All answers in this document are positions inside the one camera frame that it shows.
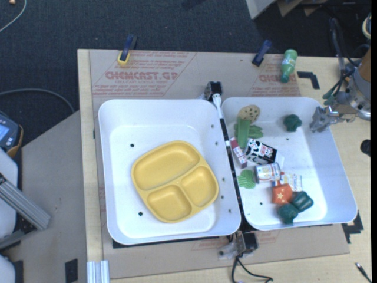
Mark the brown cardboard board, red print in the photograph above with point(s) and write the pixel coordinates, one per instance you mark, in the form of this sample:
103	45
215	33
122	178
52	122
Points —
165	75

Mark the orange carton with star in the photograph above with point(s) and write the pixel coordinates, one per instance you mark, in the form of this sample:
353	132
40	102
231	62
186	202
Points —
281	194

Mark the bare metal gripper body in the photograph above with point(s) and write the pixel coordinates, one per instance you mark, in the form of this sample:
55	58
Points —
360	108

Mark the thin black and white rod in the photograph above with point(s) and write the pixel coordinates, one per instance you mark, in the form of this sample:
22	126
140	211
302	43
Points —
227	142

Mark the dark green toy pepper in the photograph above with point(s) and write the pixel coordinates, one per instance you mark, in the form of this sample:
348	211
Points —
302	201

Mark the yellow divided plate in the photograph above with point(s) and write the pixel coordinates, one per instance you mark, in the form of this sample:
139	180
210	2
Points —
168	164

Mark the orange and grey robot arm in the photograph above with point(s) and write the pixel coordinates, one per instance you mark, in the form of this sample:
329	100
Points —
364	69

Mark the dark green broccoli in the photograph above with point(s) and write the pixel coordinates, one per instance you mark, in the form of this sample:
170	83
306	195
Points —
292	123
287	214

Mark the green plastic bottle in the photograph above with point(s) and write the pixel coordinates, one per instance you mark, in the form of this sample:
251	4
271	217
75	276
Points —
288	63

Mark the tan chocolate chip biscuit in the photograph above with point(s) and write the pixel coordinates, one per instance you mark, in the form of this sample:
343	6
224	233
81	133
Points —
249	112

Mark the white plastic tray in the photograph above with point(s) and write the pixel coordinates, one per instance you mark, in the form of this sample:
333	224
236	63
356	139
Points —
123	187
318	164

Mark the cow print milk carton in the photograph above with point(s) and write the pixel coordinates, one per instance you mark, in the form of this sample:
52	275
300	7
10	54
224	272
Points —
260	151

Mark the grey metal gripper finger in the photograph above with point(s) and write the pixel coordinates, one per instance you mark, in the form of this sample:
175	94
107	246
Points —
323	111
317	125

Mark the small red and white carton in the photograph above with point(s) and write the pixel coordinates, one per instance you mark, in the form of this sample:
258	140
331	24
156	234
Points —
238	155

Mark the green leafy toy vegetable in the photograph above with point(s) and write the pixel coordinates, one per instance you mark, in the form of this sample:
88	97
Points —
256	132

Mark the small silver can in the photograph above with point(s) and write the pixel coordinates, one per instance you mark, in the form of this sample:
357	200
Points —
267	172

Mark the long green toy vegetable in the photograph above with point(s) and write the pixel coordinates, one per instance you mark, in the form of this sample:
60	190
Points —
243	133

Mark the white printed packet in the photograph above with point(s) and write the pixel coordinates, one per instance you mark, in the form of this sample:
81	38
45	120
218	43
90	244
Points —
293	181

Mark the light green ridged toy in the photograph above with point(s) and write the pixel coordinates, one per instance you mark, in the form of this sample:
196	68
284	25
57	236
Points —
246	179

